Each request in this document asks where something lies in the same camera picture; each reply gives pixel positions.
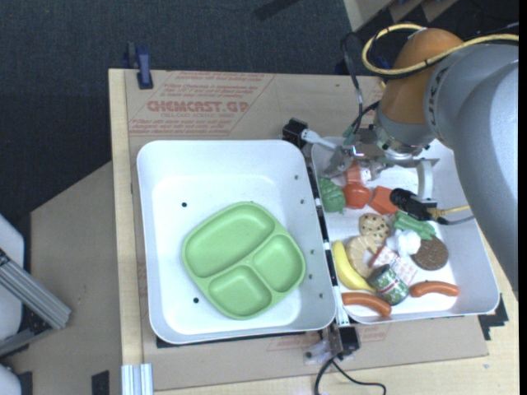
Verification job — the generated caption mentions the green grapes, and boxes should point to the green grapes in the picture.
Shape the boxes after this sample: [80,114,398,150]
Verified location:
[317,176,347,215]

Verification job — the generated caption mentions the black block with thin wires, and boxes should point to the black block with thin wires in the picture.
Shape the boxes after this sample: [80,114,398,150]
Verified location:
[282,117,310,144]
[336,326,362,360]

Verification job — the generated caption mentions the black cylinder on white bracket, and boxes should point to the black cylinder on white bracket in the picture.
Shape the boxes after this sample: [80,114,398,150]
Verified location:
[389,158,440,222]

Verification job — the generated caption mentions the green toy vegetable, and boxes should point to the green toy vegetable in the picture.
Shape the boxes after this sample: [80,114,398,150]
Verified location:
[391,211,438,240]

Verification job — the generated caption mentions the yellow banana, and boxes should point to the yellow banana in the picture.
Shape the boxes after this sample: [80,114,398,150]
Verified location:
[331,239,377,292]

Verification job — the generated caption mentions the tan toy bread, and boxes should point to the tan toy bread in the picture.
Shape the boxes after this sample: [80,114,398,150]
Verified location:
[344,235,382,280]

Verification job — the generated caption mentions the thin black and white rod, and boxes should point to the thin black and white rod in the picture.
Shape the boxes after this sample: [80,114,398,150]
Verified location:
[301,129,351,327]

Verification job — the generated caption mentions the chocolate chip biscuit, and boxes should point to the chocolate chip biscuit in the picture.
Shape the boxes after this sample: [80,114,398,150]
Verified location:
[357,212,391,244]

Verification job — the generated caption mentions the white plastic tray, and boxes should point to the white plastic tray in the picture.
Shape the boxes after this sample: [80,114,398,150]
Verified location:
[136,139,338,345]
[310,136,501,325]

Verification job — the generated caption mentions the green divided plate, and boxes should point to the green divided plate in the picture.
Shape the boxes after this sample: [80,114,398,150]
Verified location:
[181,201,307,318]

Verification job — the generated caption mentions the orange sausage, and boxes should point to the orange sausage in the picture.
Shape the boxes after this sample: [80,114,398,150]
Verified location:
[341,290,393,318]
[408,280,460,299]

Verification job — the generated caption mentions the red and white packet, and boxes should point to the red and white packet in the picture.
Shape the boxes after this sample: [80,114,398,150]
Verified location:
[367,244,418,286]

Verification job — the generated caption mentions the orange carton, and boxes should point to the orange carton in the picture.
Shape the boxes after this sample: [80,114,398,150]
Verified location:
[370,185,400,216]

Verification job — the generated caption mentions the brown cardboard board red print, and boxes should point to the brown cardboard board red print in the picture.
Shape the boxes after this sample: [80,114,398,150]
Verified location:
[123,68,491,391]

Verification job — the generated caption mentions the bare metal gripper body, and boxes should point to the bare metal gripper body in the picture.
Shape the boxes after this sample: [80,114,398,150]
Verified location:
[347,128,431,169]

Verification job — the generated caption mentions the white crumpled lump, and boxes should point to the white crumpled lump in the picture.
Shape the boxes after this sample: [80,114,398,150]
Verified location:
[386,228,422,258]

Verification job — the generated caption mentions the red tomato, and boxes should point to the red tomato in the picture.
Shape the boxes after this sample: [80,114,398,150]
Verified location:
[343,183,372,211]

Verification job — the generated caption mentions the orange and white toy food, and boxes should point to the orange and white toy food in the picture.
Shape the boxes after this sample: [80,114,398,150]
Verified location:
[343,160,374,187]

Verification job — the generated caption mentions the green small can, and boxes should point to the green small can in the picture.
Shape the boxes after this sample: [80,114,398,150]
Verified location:
[366,263,411,307]

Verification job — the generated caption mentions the round brown biscuit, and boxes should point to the round brown biscuit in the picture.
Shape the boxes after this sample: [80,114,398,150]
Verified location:
[411,235,450,272]

